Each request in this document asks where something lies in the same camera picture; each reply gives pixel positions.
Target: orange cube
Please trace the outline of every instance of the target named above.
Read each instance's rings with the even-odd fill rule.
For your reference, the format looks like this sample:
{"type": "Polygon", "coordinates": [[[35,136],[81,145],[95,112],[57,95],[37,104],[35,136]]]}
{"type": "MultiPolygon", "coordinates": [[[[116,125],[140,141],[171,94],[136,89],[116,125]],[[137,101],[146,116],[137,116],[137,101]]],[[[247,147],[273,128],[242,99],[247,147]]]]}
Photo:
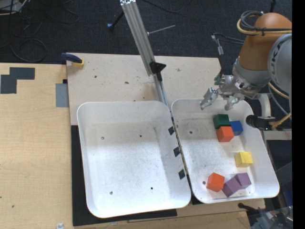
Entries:
{"type": "Polygon", "coordinates": [[[234,137],[234,132],[231,126],[221,126],[217,131],[219,142],[229,142],[234,137]]]}
{"type": "Polygon", "coordinates": [[[206,188],[214,192],[219,192],[224,187],[224,176],[213,172],[206,183],[206,188]]]}

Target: wooden board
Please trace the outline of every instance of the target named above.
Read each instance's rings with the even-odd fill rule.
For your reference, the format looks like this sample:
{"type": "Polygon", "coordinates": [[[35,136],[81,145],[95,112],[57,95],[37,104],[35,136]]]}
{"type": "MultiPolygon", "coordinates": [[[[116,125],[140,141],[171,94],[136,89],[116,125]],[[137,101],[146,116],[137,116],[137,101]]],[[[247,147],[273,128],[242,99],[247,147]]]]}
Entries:
{"type": "MultiPolygon", "coordinates": [[[[56,107],[55,93],[55,84],[67,77],[67,67],[0,63],[0,74],[9,74],[10,67],[34,67],[35,80],[18,80],[16,94],[0,94],[1,226],[54,229],[63,223],[65,229],[72,229],[70,110],[56,107]]],[[[263,199],[243,202],[264,208],[263,199]]],[[[248,223],[244,209],[231,202],[190,205],[177,213],[172,219],[120,221],[116,228],[179,229],[205,224],[238,229],[248,223]]],[[[111,227],[104,223],[77,228],[107,226],[111,227]]]]}
{"type": "MultiPolygon", "coordinates": [[[[84,66],[67,62],[71,124],[85,102],[160,100],[153,76],[148,76],[139,55],[73,53],[84,66]]],[[[176,99],[203,98],[220,72],[217,58],[156,56],[166,64],[162,78],[168,106],[176,99]]]]}

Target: purple cube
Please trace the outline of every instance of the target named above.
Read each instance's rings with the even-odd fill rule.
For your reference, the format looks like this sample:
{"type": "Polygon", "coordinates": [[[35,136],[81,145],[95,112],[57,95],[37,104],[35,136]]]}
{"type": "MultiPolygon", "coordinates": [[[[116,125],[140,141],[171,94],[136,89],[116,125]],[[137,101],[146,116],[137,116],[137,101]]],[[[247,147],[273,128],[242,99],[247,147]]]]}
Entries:
{"type": "Polygon", "coordinates": [[[239,173],[235,175],[235,177],[236,180],[239,182],[241,189],[247,188],[252,184],[248,176],[248,173],[239,173]]]}
{"type": "Polygon", "coordinates": [[[237,181],[236,176],[234,176],[224,184],[223,192],[227,197],[229,197],[239,189],[241,189],[241,185],[237,181]]]}

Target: green cube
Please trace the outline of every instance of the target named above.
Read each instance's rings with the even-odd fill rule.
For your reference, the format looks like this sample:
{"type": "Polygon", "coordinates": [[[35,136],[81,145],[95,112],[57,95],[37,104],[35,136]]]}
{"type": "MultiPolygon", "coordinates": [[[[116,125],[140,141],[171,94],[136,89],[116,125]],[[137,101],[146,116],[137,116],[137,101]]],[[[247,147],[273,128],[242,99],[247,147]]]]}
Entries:
{"type": "Polygon", "coordinates": [[[218,114],[213,118],[215,129],[219,129],[221,126],[231,126],[229,116],[227,114],[218,114]]]}

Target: wooden cube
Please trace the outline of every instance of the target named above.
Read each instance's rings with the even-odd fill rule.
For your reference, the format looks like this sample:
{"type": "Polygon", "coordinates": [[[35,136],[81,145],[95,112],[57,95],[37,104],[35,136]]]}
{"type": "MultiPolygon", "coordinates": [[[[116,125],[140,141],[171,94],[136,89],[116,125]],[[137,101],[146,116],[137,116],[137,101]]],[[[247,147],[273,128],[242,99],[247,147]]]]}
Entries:
{"type": "Polygon", "coordinates": [[[243,132],[242,123],[239,120],[230,121],[234,135],[240,135],[243,132]]]}
{"type": "Polygon", "coordinates": [[[253,164],[250,152],[239,152],[235,156],[236,167],[248,167],[253,164]]]}
{"type": "Polygon", "coordinates": [[[250,181],[248,173],[239,173],[235,175],[236,180],[239,182],[241,189],[245,189],[252,183],[250,181]]]}
{"type": "Polygon", "coordinates": [[[216,135],[219,142],[229,142],[234,137],[232,127],[230,126],[221,126],[216,131],[216,135]]]}
{"type": "Polygon", "coordinates": [[[213,172],[208,177],[208,182],[206,183],[206,188],[210,189],[214,192],[219,192],[224,187],[224,176],[219,175],[215,172],[213,172]]]}
{"type": "Polygon", "coordinates": [[[219,129],[221,126],[230,126],[229,116],[227,114],[218,114],[213,118],[215,129],[219,129]]]}
{"type": "Polygon", "coordinates": [[[227,197],[229,197],[239,189],[241,189],[241,185],[237,181],[236,176],[234,176],[224,184],[223,192],[227,197]]]}

